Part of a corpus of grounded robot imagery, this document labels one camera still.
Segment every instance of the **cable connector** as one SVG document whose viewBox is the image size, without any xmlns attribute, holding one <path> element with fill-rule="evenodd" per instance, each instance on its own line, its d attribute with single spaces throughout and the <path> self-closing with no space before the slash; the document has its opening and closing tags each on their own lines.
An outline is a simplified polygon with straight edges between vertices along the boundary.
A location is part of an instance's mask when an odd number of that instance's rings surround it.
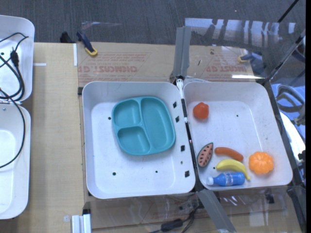
<svg viewBox="0 0 311 233">
<path fill-rule="evenodd" d="M 18 66 L 19 66 L 19 58 L 18 58 L 18 54 L 17 54 L 17 52 L 16 52 L 16 50 L 14 48 L 13 48 L 13 50 L 11 52 L 11 60 L 12 60 L 12 62 L 14 64 L 14 66 L 16 68 L 18 68 Z"/>
</svg>

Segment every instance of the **sausage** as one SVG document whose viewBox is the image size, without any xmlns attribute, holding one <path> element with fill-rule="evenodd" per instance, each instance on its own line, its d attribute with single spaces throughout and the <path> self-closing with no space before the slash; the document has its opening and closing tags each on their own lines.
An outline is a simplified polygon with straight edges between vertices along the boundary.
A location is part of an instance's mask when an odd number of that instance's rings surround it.
<svg viewBox="0 0 311 233">
<path fill-rule="evenodd" d="M 206 167 L 213 154 L 213 143 L 208 143 L 200 150 L 197 161 L 199 167 Z"/>
<path fill-rule="evenodd" d="M 243 155 L 241 155 L 239 152 L 226 147 L 217 147 L 215 148 L 214 152 L 215 154 L 228 155 L 237 161 L 242 161 L 244 158 Z"/>
</svg>

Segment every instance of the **white tray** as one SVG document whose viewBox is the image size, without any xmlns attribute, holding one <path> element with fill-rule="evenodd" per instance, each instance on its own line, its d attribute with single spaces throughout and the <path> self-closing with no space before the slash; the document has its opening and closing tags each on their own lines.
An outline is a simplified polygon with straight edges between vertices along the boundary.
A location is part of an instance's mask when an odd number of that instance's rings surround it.
<svg viewBox="0 0 311 233">
<path fill-rule="evenodd" d="M 112 109 L 121 100 L 139 96 L 155 96 L 166 104 L 176 134 L 170 149 L 143 156 L 120 149 L 114 135 Z M 112 199 L 181 194 L 193 189 L 195 175 L 183 109 L 179 91 L 173 84 L 91 82 L 84 87 L 82 97 L 86 184 L 93 196 Z"/>
<path fill-rule="evenodd" d="M 216 165 L 225 156 L 212 154 L 205 168 L 199 167 L 201 183 L 207 189 L 228 190 L 250 187 L 286 185 L 293 172 L 276 123 L 265 88 L 258 83 L 188 83 L 184 95 L 190 122 L 190 131 L 196 155 L 200 149 L 213 142 L 216 147 L 228 147 L 240 152 L 249 181 L 235 186 L 209 186 L 208 177 L 221 172 Z M 197 120 L 193 107 L 204 102 L 209 105 L 206 121 Z M 274 169 L 265 175 L 256 175 L 248 167 L 248 158 L 255 151 L 266 151 L 274 159 Z"/>
<path fill-rule="evenodd" d="M 0 40 L 20 32 L 28 36 L 18 48 L 19 69 L 25 83 L 25 93 L 20 101 L 27 99 L 32 92 L 33 55 L 35 27 L 27 19 L 0 15 Z M 15 48 L 23 36 L 17 34 L 0 42 L 0 54 L 8 60 L 12 48 Z M 0 67 L 0 87 L 7 94 L 18 89 L 18 81 L 8 67 Z M 23 149 L 18 158 L 10 165 L 0 169 L 0 219 L 10 219 L 21 214 L 28 203 L 30 176 L 31 117 L 20 106 L 25 117 L 26 131 Z M 17 154 L 22 140 L 22 118 L 13 104 L 0 104 L 0 166 Z"/>
</svg>

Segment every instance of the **banana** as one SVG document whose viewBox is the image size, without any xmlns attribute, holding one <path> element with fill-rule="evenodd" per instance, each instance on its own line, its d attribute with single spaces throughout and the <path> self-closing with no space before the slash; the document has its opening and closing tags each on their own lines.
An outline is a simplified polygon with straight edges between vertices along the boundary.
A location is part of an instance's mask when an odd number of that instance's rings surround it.
<svg viewBox="0 0 311 233">
<path fill-rule="evenodd" d="M 243 163 L 233 160 L 233 159 L 224 159 L 221 160 L 217 165 L 216 169 L 218 170 L 224 170 L 224 169 L 232 169 L 235 171 L 242 172 L 246 179 L 249 180 L 251 177 L 247 174 L 246 167 Z"/>
</svg>

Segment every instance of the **blue bottle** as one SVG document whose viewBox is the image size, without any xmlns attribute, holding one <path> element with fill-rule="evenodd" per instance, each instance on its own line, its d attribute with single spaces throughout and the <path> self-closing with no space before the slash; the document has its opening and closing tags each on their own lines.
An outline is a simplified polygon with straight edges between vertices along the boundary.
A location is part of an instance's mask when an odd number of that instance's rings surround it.
<svg viewBox="0 0 311 233">
<path fill-rule="evenodd" d="M 239 185 L 245 182 L 245 176 L 242 172 L 226 172 L 221 173 L 217 177 L 208 177 L 207 184 L 208 185 L 220 185 L 220 186 L 231 186 L 231 185 Z"/>
</svg>

